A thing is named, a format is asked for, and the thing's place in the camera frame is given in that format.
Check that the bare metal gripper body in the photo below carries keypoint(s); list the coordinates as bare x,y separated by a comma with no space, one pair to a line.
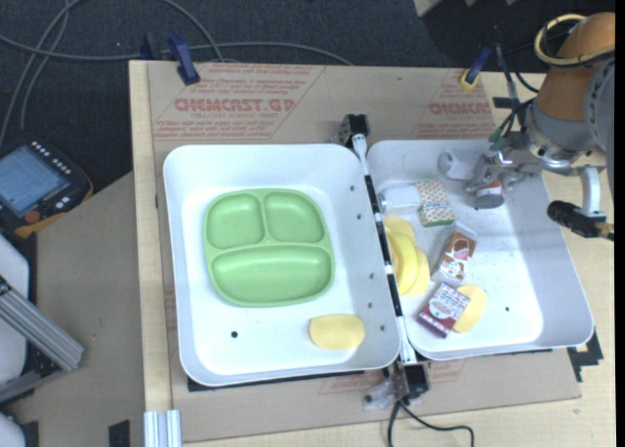
525,162

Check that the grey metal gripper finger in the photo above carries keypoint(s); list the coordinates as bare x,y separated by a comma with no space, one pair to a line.
512,180
477,174

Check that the orange and grey small can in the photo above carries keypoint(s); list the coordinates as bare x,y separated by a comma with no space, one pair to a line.
489,197

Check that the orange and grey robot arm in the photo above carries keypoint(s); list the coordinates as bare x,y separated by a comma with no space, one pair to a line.
566,84

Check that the white short cylinder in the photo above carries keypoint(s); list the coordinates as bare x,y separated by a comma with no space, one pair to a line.
454,164

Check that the white orange patterned carton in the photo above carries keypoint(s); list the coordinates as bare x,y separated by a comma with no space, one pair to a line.
435,203

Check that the small white box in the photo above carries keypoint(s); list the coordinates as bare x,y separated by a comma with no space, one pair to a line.
400,198

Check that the brown and white packet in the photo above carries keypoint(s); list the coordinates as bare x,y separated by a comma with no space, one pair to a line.
456,255

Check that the white plastic tray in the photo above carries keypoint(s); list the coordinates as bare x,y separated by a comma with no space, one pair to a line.
517,279
273,337

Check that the red and white carton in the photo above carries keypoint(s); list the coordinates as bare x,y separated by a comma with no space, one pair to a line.
442,309

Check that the thin black and white rod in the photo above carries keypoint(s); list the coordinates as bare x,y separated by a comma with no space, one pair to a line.
392,285

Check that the brown cardboard board red print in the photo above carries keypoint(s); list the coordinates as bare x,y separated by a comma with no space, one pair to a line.
303,98

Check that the green divided plate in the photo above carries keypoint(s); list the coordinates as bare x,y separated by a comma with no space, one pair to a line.
268,250

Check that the black cylinder on white bracket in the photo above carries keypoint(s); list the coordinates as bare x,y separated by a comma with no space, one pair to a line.
576,218

